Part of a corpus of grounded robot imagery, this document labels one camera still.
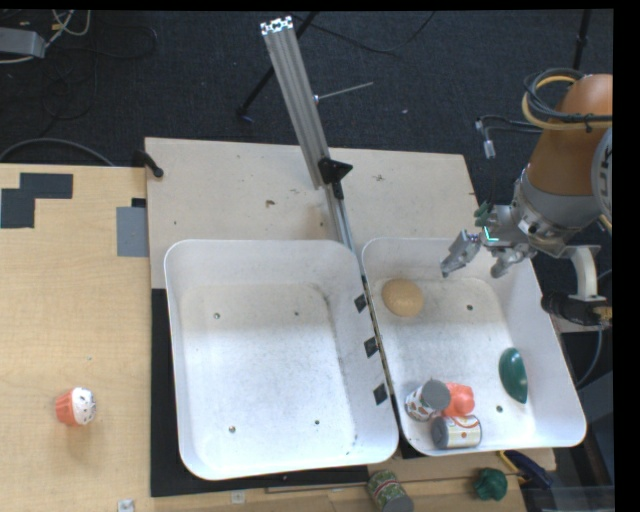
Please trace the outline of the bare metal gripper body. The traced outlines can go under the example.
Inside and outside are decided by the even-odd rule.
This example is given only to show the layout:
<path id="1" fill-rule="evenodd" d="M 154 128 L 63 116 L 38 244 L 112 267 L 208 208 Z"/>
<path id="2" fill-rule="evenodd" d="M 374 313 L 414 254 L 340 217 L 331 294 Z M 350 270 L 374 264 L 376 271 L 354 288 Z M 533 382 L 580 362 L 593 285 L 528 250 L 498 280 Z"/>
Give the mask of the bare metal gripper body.
<path id="1" fill-rule="evenodd" d="M 483 203 L 479 208 L 480 239 L 492 251 L 523 257 L 545 253 L 558 257 L 568 244 L 568 231 L 527 204 Z"/>

